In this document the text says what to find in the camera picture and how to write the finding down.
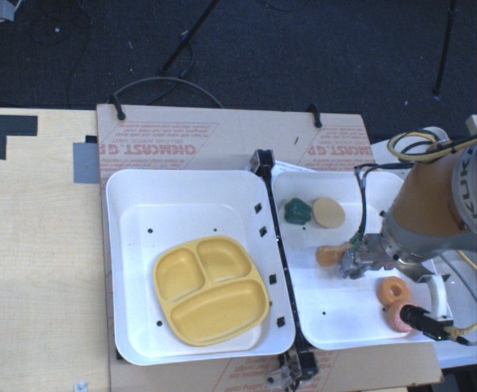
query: orange donut toy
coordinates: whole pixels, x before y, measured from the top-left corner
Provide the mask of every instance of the orange donut toy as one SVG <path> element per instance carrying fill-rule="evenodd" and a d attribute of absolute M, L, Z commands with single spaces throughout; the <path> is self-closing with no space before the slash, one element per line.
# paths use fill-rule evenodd
<path fill-rule="evenodd" d="M 409 299 L 409 287 L 396 276 L 390 276 L 381 281 L 377 290 L 378 300 L 387 308 L 396 301 L 406 301 Z"/>

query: metal stand leg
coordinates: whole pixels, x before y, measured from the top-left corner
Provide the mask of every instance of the metal stand leg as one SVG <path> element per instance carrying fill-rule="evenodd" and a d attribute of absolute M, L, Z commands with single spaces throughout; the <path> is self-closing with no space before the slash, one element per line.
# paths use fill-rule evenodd
<path fill-rule="evenodd" d="M 442 77 L 444 75 L 445 61 L 448 55 L 449 39 L 451 38 L 451 31 L 452 31 L 452 22 L 454 20 L 454 16 L 456 15 L 456 12 L 457 12 L 457 0 L 451 0 L 449 4 L 448 23 L 445 28 L 444 47 L 442 49 L 442 56 L 440 58 L 438 77 L 436 78 L 436 84 L 433 87 L 433 94 L 435 95 L 435 99 L 437 100 L 439 99 L 439 96 L 440 96 L 440 86 L 442 85 Z"/>
<path fill-rule="evenodd" d="M 195 23 L 194 27 L 190 29 L 188 33 L 182 38 L 181 44 L 177 47 L 175 52 L 173 52 L 172 56 L 170 56 L 166 64 L 164 64 L 164 66 L 158 71 L 159 76 L 163 76 L 166 73 L 166 71 L 172 66 L 175 59 L 186 47 L 186 45 L 188 45 L 191 38 L 197 33 L 198 28 L 200 28 L 202 23 L 206 20 L 206 18 L 209 16 L 209 14 L 212 12 L 212 10 L 215 8 L 215 6 L 217 5 L 219 1 L 220 0 L 212 0 L 212 2 L 206 8 L 202 16 L 200 16 L 200 18 L 197 20 L 197 23 Z"/>

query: yellow cable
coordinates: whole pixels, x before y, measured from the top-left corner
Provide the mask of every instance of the yellow cable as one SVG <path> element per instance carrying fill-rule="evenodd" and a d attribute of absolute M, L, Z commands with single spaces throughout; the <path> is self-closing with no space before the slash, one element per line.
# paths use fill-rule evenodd
<path fill-rule="evenodd" d="M 428 133 L 414 131 L 414 132 L 405 132 L 403 134 L 399 134 L 391 138 L 387 143 L 387 149 L 397 158 L 404 160 L 404 161 L 432 161 L 437 158 L 442 158 L 443 156 L 453 153 L 455 151 L 459 151 L 460 149 L 464 149 L 466 147 L 472 146 L 476 144 L 477 138 L 473 138 L 466 142 L 462 142 L 461 144 L 457 144 L 454 146 L 449 146 L 445 149 L 441 149 L 440 151 L 435 151 L 427 154 L 403 154 L 400 153 L 395 149 L 395 145 L 398 143 L 399 140 L 404 138 L 405 136 L 420 136 L 422 138 L 426 138 L 430 142 L 435 145 L 438 141 L 434 136 Z"/>
<path fill-rule="evenodd" d="M 464 260 L 465 263 L 467 263 L 474 271 L 477 271 L 477 265 L 473 263 L 473 261 L 464 254 L 463 251 L 461 250 L 455 250 L 457 254 Z"/>
<path fill-rule="evenodd" d="M 474 331 L 475 329 L 477 329 L 477 321 L 467 328 L 458 328 L 453 326 L 444 328 L 444 330 L 448 332 L 449 335 L 453 338 L 456 338 L 458 336 L 464 336 L 468 332 Z"/>

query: gray tape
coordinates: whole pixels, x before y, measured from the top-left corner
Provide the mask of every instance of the gray tape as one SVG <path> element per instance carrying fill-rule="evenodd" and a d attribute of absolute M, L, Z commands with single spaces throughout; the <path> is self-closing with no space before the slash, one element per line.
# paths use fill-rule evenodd
<path fill-rule="evenodd" d="M 74 142 L 74 183 L 99 183 L 99 145 Z"/>

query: green object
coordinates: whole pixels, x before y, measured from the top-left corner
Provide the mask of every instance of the green object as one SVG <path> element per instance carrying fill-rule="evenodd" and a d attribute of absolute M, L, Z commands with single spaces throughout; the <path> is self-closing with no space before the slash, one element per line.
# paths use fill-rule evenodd
<path fill-rule="evenodd" d="M 284 211 L 284 219 L 290 224 L 304 225 L 311 221 L 311 206 L 299 198 L 286 203 Z"/>

